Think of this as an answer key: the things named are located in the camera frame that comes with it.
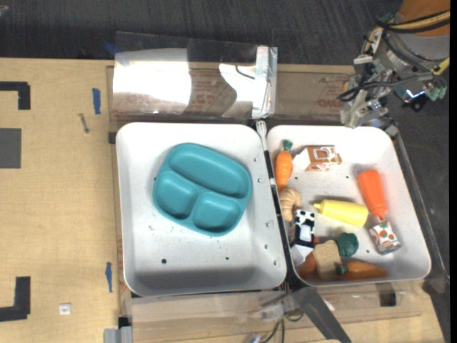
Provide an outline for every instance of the patterned can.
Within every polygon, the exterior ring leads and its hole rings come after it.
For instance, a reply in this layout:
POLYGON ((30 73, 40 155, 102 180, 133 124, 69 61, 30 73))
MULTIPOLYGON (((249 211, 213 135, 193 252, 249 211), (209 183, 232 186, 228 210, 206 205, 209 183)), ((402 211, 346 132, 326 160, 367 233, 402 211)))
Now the patterned can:
POLYGON ((391 223, 383 221, 370 229, 371 238, 378 248, 379 254, 387 254, 401 247, 397 236, 393 233, 391 223))

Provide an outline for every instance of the wooden table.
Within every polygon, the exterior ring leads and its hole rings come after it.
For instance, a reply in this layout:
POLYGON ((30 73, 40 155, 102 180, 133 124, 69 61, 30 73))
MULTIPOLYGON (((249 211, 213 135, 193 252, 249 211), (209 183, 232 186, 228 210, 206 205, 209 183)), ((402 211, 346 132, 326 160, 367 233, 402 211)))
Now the wooden table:
MULTIPOLYGON (((16 277, 31 278, 31 313, 27 319, 0 322, 0 342, 102 342, 104 329, 118 325, 107 99, 107 69, 113 65, 0 59, 0 81, 27 81, 31 86, 30 110, 18 110, 16 92, 0 91, 0 128, 21 129, 22 141, 21 168, 0 169, 0 307, 14 304, 16 277), (100 114, 94 111, 94 88, 101 93, 100 114), (112 267, 112 292, 107 263, 112 267), (59 305, 65 303, 71 303, 70 314, 59 313, 59 305)), ((419 287, 414 291, 419 315, 348 323, 343 328, 354 342, 443 342, 430 297, 419 287)), ((314 327, 286 331, 287 342, 322 339, 314 327)))

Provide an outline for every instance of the yellow bottle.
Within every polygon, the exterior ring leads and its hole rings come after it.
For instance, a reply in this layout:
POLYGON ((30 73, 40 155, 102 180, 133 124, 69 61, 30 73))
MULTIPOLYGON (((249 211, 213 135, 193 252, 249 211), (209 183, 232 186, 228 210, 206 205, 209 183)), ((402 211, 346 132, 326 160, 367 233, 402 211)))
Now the yellow bottle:
POLYGON ((321 203, 315 203, 314 208, 324 216, 354 226, 363 226, 368 218, 368 208, 364 204, 324 199, 321 203))

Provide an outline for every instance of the dark background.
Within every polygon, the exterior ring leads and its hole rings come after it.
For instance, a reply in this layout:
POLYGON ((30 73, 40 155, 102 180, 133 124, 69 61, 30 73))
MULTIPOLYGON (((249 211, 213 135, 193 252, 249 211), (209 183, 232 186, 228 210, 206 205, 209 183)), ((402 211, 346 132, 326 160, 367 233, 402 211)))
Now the dark background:
MULTIPOLYGON (((278 47, 280 64, 352 65, 375 20, 402 0, 0 0, 0 56, 112 59, 117 31, 278 47)), ((444 74, 448 79, 449 71, 444 74)), ((432 293, 446 341, 450 328, 449 95, 397 120, 446 268, 432 293)))

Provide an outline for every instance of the green toy vegetable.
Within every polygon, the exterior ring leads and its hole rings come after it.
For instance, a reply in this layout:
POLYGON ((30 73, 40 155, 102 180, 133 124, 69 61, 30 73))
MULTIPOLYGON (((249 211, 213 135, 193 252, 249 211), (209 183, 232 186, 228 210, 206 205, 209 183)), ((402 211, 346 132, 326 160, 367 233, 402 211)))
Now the green toy vegetable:
POLYGON ((350 257, 357 252, 357 236, 352 233, 344 232, 336 240, 340 257, 350 257))

